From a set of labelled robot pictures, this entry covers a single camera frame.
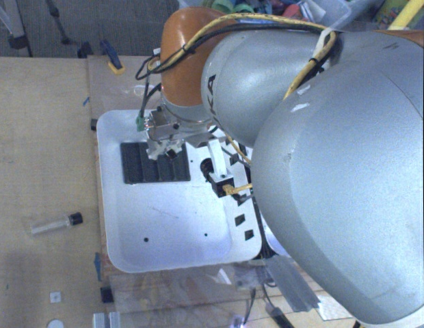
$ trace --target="white square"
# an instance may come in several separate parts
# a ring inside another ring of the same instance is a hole
[[[49,301],[51,303],[60,303],[60,302],[62,302],[62,294],[61,294],[61,292],[50,292],[49,293]]]

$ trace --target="wooden surface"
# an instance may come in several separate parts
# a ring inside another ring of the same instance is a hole
[[[171,290],[183,289],[195,297],[195,286],[181,285],[189,284],[189,277],[169,284],[174,274],[148,273],[138,286],[135,275],[112,268],[98,280],[94,259],[95,254],[104,255],[104,223],[98,215],[88,69],[83,59],[0,58],[0,328],[46,327],[54,318],[66,328],[91,327],[93,313],[138,303],[147,310],[132,312],[137,311],[133,307],[123,314],[122,328],[228,327],[221,324],[228,321],[224,318],[244,315],[244,296],[212,305],[202,301],[181,307],[173,302],[157,310],[150,303],[170,303]],[[37,237],[29,234],[31,221],[77,211],[83,214],[82,225]],[[101,303],[100,287],[110,282],[124,288],[118,291],[117,305]],[[50,303],[50,292],[57,291],[62,302]],[[290,312],[279,292],[269,293]],[[247,327],[275,327],[262,294],[256,298]],[[354,322],[323,322],[314,310],[287,317],[296,328],[350,328]]]

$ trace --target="bottle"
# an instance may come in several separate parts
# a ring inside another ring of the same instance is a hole
[[[43,232],[57,230],[59,228],[70,228],[75,225],[83,223],[83,216],[81,213],[75,213],[70,215],[60,215],[58,217],[37,221],[31,224],[31,234],[36,235]]]

